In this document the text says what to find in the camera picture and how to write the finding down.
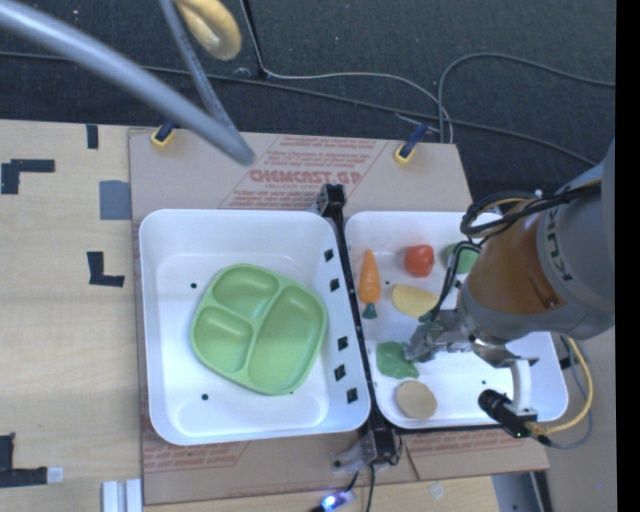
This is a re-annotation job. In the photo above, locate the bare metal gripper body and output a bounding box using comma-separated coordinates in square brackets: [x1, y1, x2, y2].
[428, 308, 507, 362]

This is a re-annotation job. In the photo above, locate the green lettuce leaf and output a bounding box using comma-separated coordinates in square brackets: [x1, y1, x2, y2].
[375, 340, 421, 380]

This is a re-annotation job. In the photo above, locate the yellow toy slice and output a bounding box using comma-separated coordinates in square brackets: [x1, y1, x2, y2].
[390, 283, 441, 320]

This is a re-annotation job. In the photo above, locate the tan round biscuit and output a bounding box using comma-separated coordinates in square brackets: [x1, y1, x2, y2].
[394, 379, 439, 421]

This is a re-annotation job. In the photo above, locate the white plastic tray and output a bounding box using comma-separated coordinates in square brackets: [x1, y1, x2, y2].
[343, 210, 570, 431]
[138, 207, 373, 447]

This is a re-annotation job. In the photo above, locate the thin black rod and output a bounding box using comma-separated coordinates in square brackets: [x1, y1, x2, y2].
[330, 212, 385, 434]

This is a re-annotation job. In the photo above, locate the red tomato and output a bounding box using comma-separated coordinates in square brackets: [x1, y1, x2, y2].
[403, 243, 436, 279]

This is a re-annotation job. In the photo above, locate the orange carrot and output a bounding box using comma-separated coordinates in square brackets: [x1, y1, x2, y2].
[357, 248, 383, 320]

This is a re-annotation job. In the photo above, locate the green round toy food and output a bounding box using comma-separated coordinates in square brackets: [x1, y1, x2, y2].
[439, 242, 480, 275]

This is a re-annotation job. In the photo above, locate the green divided plate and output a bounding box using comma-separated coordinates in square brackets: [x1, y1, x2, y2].
[188, 262, 330, 397]

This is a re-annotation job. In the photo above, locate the brown cardboard board red print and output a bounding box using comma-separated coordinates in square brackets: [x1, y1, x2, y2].
[127, 127, 552, 506]

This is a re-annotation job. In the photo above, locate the black cylinder on white bracket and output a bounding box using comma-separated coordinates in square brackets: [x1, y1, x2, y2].
[477, 357, 540, 440]

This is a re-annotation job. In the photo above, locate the black block with thin wires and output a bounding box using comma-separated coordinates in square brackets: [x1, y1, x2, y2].
[367, 425, 401, 464]
[318, 182, 348, 218]

